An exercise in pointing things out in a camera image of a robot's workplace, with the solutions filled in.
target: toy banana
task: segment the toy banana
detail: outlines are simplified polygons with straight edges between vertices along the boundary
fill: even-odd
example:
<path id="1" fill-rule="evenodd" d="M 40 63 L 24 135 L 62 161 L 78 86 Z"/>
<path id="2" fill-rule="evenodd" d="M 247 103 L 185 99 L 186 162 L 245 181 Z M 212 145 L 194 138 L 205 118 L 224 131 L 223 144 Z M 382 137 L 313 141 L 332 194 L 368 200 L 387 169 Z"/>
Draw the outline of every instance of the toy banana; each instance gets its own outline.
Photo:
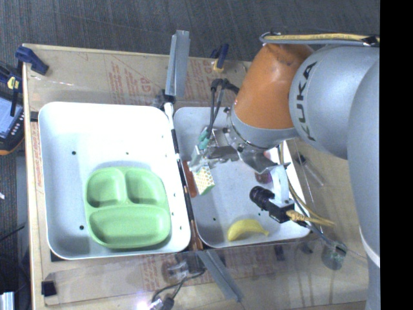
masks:
<path id="1" fill-rule="evenodd" d="M 245 219 L 238 220 L 233 223 L 227 232 L 228 241 L 237 240 L 244 233 L 263 233 L 268 236 L 269 232 L 264 230 L 261 224 L 257 220 Z"/>

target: dark gray floor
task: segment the dark gray floor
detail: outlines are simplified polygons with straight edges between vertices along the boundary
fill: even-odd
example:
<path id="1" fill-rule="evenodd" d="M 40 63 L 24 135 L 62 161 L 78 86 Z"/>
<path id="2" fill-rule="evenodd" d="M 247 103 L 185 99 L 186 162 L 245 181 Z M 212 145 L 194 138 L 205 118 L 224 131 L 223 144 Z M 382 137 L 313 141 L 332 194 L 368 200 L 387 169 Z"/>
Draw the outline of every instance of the dark gray floor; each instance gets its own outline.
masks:
<path id="1" fill-rule="evenodd" d="M 22 43 L 168 54 L 171 35 L 188 30 L 191 56 L 228 43 L 229 59 L 250 61 L 269 30 L 379 34 L 379 9 L 380 0 L 0 0 L 0 60 L 15 65 Z M 16 157 L 0 156 L 0 236 L 18 224 Z M 17 234 L 3 240 L 0 255 L 17 261 L 18 244 Z"/>

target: yellow sponge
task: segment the yellow sponge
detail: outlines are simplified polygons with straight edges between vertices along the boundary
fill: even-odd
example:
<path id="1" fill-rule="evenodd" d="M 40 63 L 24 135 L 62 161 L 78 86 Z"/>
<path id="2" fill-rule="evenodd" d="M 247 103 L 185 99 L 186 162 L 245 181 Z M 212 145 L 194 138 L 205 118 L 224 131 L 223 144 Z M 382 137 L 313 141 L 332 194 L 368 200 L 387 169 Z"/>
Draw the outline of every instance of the yellow sponge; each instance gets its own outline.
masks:
<path id="1" fill-rule="evenodd" d="M 204 165 L 198 172 L 194 173 L 194 180 L 199 195 L 204 195 L 215 186 L 211 170 L 208 165 Z"/>

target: banana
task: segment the banana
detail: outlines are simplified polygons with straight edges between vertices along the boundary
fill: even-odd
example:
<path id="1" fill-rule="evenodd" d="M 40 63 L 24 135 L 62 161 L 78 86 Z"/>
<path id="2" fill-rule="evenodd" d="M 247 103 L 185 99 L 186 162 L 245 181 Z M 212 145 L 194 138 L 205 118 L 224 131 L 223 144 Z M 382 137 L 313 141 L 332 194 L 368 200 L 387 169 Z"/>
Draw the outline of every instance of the banana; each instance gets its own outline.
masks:
<path id="1" fill-rule="evenodd" d="M 237 240 L 244 233 L 263 233 L 268 236 L 269 232 L 264 230 L 257 220 L 245 219 L 233 223 L 227 231 L 228 241 Z"/>

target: green plate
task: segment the green plate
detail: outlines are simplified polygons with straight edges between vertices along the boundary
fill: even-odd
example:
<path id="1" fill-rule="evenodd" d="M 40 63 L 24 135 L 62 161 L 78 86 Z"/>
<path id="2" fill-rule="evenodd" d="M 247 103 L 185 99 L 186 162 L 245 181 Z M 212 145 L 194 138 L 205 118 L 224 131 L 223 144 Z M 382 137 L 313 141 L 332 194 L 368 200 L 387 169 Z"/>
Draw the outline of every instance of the green plate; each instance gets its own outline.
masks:
<path id="1" fill-rule="evenodd" d="M 85 189 L 85 212 L 92 238 L 112 249 L 133 249 L 164 241 L 171 230 L 161 178 L 148 169 L 96 170 Z"/>

